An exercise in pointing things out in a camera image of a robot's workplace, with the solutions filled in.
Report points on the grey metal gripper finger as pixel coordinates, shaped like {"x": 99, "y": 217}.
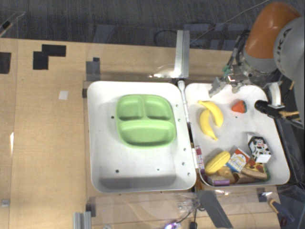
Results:
{"x": 216, "y": 87}
{"x": 236, "y": 87}

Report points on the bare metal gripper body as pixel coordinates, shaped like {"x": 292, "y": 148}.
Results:
{"x": 240, "y": 75}

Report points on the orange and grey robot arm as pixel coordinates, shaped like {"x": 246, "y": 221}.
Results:
{"x": 267, "y": 34}

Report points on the red strawberry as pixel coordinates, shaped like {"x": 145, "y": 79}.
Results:
{"x": 238, "y": 107}

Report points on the yellow banana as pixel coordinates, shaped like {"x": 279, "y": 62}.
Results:
{"x": 215, "y": 111}
{"x": 206, "y": 125}

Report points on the thin black and white rod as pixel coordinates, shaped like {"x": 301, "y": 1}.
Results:
{"x": 185, "y": 106}

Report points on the white plastic tray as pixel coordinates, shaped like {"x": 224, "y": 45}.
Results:
{"x": 143, "y": 170}
{"x": 238, "y": 128}

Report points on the cow print milk carton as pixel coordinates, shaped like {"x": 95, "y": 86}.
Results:
{"x": 259, "y": 149}

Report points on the white orange blue carton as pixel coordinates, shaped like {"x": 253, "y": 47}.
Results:
{"x": 238, "y": 160}

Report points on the pink and white carton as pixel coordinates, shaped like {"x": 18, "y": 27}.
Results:
{"x": 199, "y": 159}

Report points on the yellow corn cob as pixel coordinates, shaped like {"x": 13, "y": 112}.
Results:
{"x": 217, "y": 162}

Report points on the green divided plate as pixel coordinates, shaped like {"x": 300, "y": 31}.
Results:
{"x": 146, "y": 130}

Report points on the pizza slice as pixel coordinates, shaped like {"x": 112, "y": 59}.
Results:
{"x": 257, "y": 170}

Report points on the tan round biscuit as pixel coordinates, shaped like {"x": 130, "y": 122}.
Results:
{"x": 226, "y": 173}

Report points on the brown bread slice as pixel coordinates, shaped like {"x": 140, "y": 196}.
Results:
{"x": 243, "y": 178}

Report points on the purple can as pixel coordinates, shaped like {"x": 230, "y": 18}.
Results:
{"x": 219, "y": 182}

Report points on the black cylinder on white bracket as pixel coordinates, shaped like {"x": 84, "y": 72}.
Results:
{"x": 274, "y": 96}

